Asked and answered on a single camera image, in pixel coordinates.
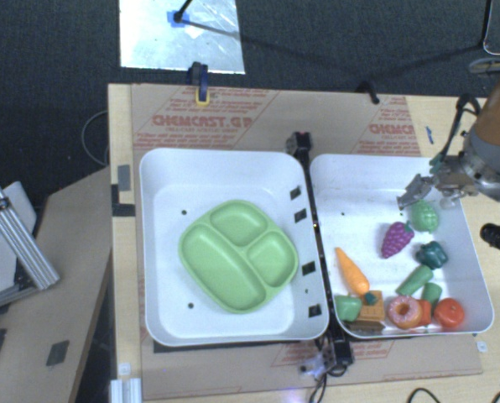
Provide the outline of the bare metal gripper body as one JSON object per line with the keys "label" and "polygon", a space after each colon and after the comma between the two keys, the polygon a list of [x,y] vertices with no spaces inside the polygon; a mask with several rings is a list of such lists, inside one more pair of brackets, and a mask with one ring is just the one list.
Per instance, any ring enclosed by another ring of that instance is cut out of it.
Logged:
{"label": "bare metal gripper body", "polygon": [[430,161],[430,174],[433,186],[443,196],[441,202],[458,202],[461,198],[478,195],[459,157],[434,157]]}

